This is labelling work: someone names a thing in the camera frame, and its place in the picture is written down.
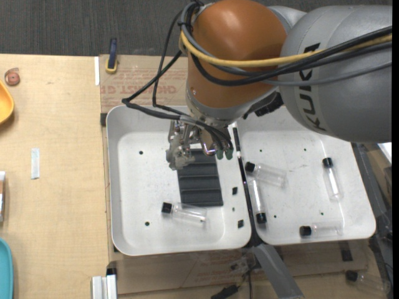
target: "wooden table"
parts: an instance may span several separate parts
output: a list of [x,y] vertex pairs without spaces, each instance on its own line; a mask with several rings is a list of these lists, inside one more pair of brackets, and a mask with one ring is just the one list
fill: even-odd
[[[13,67],[19,67],[21,82],[8,87],[15,111],[0,126],[0,170],[7,177],[0,237],[13,255],[14,298],[90,298],[91,277],[104,275],[109,263],[94,58],[0,55],[2,80]],[[38,179],[31,179],[32,148],[40,149]],[[371,250],[367,257],[369,270],[378,275]],[[306,298],[375,298],[347,285],[343,273],[296,280]],[[221,289],[121,297],[209,298]],[[247,291],[232,298],[248,298]],[[276,297],[268,282],[256,282],[254,298],[266,295]]]

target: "bottle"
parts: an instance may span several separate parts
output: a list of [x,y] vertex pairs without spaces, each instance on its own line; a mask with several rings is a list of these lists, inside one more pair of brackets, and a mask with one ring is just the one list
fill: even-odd
[[323,178],[327,193],[332,201],[338,201],[343,198],[344,194],[340,187],[337,171],[332,163],[332,158],[327,157],[322,160],[323,162]]
[[316,222],[310,226],[301,226],[299,234],[302,238],[320,238],[343,234],[342,221]]
[[265,224],[266,210],[261,198],[261,190],[255,179],[248,182],[248,188],[251,195],[252,209],[254,210],[256,221],[258,224]]
[[245,170],[248,172],[248,175],[277,187],[283,187],[286,183],[287,172],[279,168],[261,163],[254,164],[247,162]]
[[173,218],[183,219],[185,221],[201,224],[206,221],[206,208],[182,204],[180,202],[175,204],[164,202],[161,211],[164,214],[173,216]]
[[391,284],[388,280],[381,277],[374,276],[368,272],[356,272],[348,270],[345,273],[348,283],[355,285],[359,290],[373,293],[387,295],[391,290]]

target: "dark floor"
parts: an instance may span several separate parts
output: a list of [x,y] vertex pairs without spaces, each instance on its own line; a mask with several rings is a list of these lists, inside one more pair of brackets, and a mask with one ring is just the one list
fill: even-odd
[[[393,0],[255,0],[310,11]],[[0,0],[0,53],[99,55],[111,37],[119,54],[160,55],[175,14],[189,0]],[[173,38],[177,41],[178,30]],[[168,55],[176,51],[170,47]]]

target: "orange bowl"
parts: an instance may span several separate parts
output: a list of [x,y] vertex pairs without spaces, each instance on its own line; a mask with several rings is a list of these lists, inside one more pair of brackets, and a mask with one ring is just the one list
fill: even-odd
[[0,80],[0,124],[4,123],[14,111],[14,100]]

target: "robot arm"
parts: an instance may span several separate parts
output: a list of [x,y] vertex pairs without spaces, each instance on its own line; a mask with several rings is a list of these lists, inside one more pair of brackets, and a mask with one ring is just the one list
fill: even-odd
[[[224,0],[193,7],[191,15],[195,12],[181,26],[182,42],[191,46],[185,50],[191,118],[171,124],[167,160],[172,169],[191,162],[194,143],[201,143],[207,155],[221,158],[225,153],[231,158],[227,126],[251,112],[272,112],[283,102],[313,131],[353,142],[392,140],[391,6],[332,6],[306,14],[249,0]],[[341,52],[369,40],[371,46]],[[318,62],[309,57],[261,65],[267,59],[324,49],[331,54]],[[209,58],[227,61],[215,65]],[[260,64],[250,63],[253,60]]]

